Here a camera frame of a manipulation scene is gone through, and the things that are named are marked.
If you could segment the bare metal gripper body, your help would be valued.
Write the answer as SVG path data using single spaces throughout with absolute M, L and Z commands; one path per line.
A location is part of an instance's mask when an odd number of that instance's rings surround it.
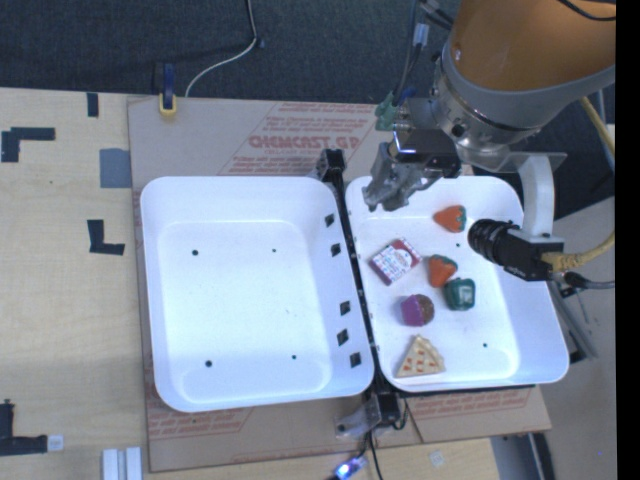
M 439 78 L 427 98 L 409 98 L 394 122 L 396 156 L 447 174 L 460 162 L 514 172 L 514 145 L 537 133 L 532 91 L 496 91 L 464 79 Z

